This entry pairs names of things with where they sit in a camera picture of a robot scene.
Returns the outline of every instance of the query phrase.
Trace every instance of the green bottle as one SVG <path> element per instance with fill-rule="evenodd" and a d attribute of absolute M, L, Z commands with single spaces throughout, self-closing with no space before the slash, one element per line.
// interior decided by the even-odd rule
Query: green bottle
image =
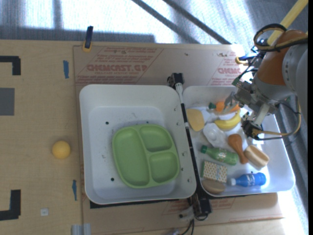
<path fill-rule="evenodd" d="M 209 155 L 212 159 L 229 165 L 235 165 L 239 159 L 237 153 L 227 151 L 222 148 L 209 148 L 205 145 L 201 147 L 201 153 L 205 153 Z"/>

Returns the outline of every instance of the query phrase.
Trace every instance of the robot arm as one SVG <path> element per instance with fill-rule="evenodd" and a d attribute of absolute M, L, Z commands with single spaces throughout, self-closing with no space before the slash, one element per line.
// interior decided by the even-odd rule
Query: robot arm
<path fill-rule="evenodd" d="M 282 34 L 271 46 L 257 44 L 260 35 L 273 29 L 281 30 Z M 234 80 L 233 85 L 238 90 L 233 99 L 241 107 L 247 105 L 253 111 L 251 115 L 243 116 L 242 128 L 248 137 L 258 139 L 257 135 L 263 132 L 263 119 L 278 111 L 279 104 L 290 95 L 297 96 L 304 120 L 308 122 L 308 36 L 300 30 L 270 24 L 257 32 L 254 42 L 261 53 L 256 58 L 262 61 L 249 82 L 241 80 L 243 74 Z"/>

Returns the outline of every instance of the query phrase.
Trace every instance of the gray square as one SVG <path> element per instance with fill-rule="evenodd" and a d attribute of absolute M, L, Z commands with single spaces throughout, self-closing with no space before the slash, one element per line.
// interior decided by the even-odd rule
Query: gray square
<path fill-rule="evenodd" d="M 14 88 L 0 88 L 0 116 L 14 116 Z"/>

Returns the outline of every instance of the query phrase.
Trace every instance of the metal floor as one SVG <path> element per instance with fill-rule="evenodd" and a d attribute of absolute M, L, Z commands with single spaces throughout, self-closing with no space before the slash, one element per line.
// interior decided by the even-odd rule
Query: metal floor
<path fill-rule="evenodd" d="M 0 0 L 0 39 L 241 44 L 246 53 L 257 30 L 280 23 L 297 0 Z M 308 6 L 289 28 L 308 31 Z M 288 112 L 277 116 L 290 129 Z M 297 186 L 292 190 L 308 234 L 308 133 L 284 140 Z"/>

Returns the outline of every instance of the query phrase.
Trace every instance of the yellow pole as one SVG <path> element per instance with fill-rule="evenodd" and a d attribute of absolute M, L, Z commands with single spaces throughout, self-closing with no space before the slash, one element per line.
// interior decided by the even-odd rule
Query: yellow pole
<path fill-rule="evenodd" d="M 308 3 L 309 0 L 298 0 L 280 24 L 285 28 L 288 28 Z M 268 38 L 268 44 L 271 45 L 280 34 L 281 31 L 275 30 Z"/>

